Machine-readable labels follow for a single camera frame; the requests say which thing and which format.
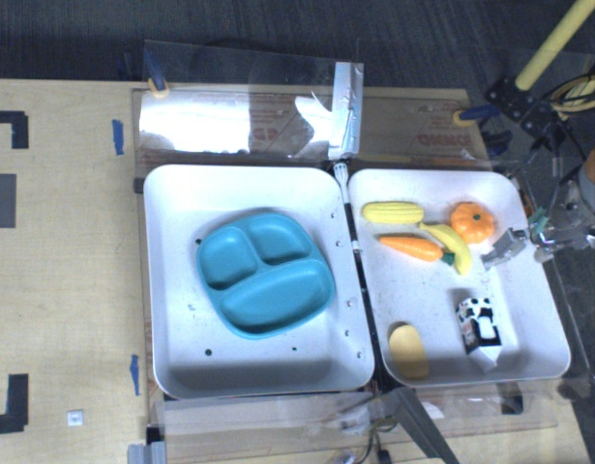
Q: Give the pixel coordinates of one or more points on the yellow corn cob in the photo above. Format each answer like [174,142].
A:
[391,212]

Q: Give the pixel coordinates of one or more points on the blue divided plate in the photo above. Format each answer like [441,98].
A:
[273,298]

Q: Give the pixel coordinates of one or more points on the orange pumpkin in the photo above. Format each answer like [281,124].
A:
[471,223]

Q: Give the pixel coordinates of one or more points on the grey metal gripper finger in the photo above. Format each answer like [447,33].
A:
[511,240]
[496,258]

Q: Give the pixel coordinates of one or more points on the black and white milk carton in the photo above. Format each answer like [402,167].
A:
[478,327]

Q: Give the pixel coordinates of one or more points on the orange carrot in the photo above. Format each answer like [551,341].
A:
[413,247]

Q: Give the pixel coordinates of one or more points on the white plastic tray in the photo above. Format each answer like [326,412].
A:
[423,302]
[181,346]

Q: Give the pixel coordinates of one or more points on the yellow oval bread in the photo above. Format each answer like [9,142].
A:
[408,351]

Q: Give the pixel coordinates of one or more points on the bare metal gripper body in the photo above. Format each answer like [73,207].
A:
[565,242]

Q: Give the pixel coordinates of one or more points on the yellow banana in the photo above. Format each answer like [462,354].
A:
[459,249]

